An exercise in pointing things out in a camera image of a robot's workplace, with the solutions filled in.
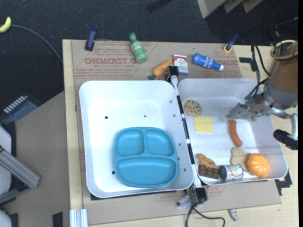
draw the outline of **toy pumpkin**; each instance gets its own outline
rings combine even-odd
[[[257,176],[266,176],[270,169],[268,159],[261,153],[250,154],[247,160],[249,171]]]

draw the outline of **blue divided dish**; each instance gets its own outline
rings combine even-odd
[[[161,187],[178,175],[174,141],[164,130],[133,127],[115,139],[114,162],[118,178],[133,187]]]

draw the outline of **yellow square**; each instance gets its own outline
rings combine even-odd
[[[200,115],[194,117],[195,132],[212,134],[213,120],[211,116]]]

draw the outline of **bottle cap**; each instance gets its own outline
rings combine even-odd
[[[223,71],[223,69],[224,69],[224,66],[220,65],[220,68],[218,69],[218,71]]]
[[[144,62],[146,62],[146,60],[147,60],[147,56],[146,56],[146,54],[139,54],[139,55],[137,55],[136,56],[136,61],[139,63],[139,64],[142,64],[142,63],[144,63]]]
[[[132,37],[132,36],[136,36],[136,34],[135,33],[130,33],[129,38]]]

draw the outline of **yellow banana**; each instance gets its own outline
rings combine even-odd
[[[5,23],[0,26],[0,33],[4,33],[5,31],[7,31],[11,26],[11,19],[10,17],[7,17],[5,20]]]

